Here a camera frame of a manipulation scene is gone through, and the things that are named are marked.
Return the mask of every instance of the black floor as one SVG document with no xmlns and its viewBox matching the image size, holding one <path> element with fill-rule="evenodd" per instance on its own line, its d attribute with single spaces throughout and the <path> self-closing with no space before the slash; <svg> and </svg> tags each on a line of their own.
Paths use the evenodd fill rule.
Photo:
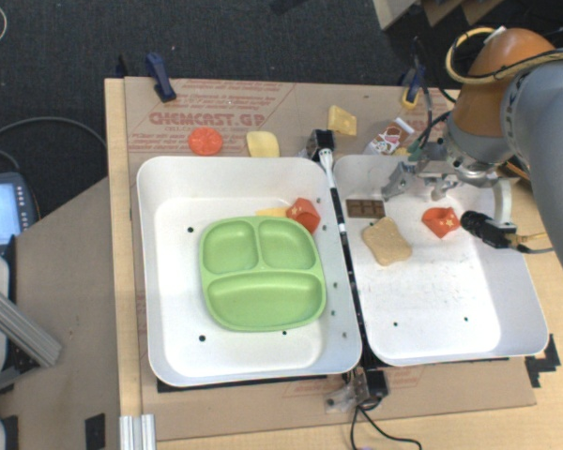
<svg viewBox="0 0 563 450">
<path fill-rule="evenodd" d="M 160 53 L 172 77 L 393 85 L 417 37 L 433 86 L 458 88 L 442 65 L 469 28 L 457 9 L 435 28 L 420 7 L 382 31 L 372 0 L 0 0 L 0 128 L 23 119 L 72 119 L 104 136 L 103 81 L 145 75 Z M 479 24 L 547 34 L 563 0 L 506 0 Z M 563 32 L 547 36 L 563 46 Z M 37 123 L 0 136 L 45 216 L 106 175 L 98 140 L 78 127 Z M 0 172 L 10 163 L 0 157 Z"/>
</svg>

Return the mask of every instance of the divided green plate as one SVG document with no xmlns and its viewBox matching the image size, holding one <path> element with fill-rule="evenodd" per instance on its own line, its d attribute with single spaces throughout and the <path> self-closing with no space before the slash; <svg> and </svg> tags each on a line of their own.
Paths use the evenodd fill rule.
<svg viewBox="0 0 563 450">
<path fill-rule="evenodd" d="M 317 247 L 284 217 L 235 217 L 209 225 L 200 241 L 206 305 L 222 326 L 245 332 L 311 323 L 326 306 Z"/>
</svg>

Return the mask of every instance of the brown sponge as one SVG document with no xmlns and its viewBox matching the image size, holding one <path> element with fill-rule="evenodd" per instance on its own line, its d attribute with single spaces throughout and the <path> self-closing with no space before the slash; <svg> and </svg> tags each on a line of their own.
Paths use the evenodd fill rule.
<svg viewBox="0 0 563 450">
<path fill-rule="evenodd" d="M 375 225 L 366 228 L 362 236 L 365 245 L 371 249 L 380 265 L 387 266 L 406 260 L 413 252 L 390 217 L 383 217 Z"/>
</svg>

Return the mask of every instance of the green object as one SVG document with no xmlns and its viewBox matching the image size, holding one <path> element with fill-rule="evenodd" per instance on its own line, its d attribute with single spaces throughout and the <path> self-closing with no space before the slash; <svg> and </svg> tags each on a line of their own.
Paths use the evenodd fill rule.
<svg viewBox="0 0 563 450">
<path fill-rule="evenodd" d="M 326 306 L 317 247 L 284 217 L 235 217 L 209 225 L 200 241 L 206 305 L 222 326 L 245 332 L 311 323 Z"/>
</svg>

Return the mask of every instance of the white tray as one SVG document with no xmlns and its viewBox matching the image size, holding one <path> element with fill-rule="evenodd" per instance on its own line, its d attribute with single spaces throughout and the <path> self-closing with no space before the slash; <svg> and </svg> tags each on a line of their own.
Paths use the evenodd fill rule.
<svg viewBox="0 0 563 450">
<path fill-rule="evenodd" d="M 148 355 L 163 382 L 183 387 L 329 375 L 357 364 L 358 322 L 333 202 L 317 164 L 298 157 L 154 157 L 138 171 L 137 189 Z M 298 197 L 318 202 L 322 218 L 313 236 L 327 285 L 322 316 L 287 332 L 219 326 L 201 290 L 203 229 Z"/>
<path fill-rule="evenodd" d="M 342 200 L 381 199 L 381 187 L 404 157 L 347 156 L 334 173 Z M 387 216 L 412 245 L 404 262 L 379 265 L 361 233 L 375 220 L 346 218 L 358 295 L 370 347 L 393 366 L 540 353 L 548 330 L 524 256 L 495 249 L 465 229 L 439 239 L 425 210 L 451 206 L 494 214 L 493 192 L 461 186 L 434 202 L 422 180 L 385 203 Z"/>
</svg>

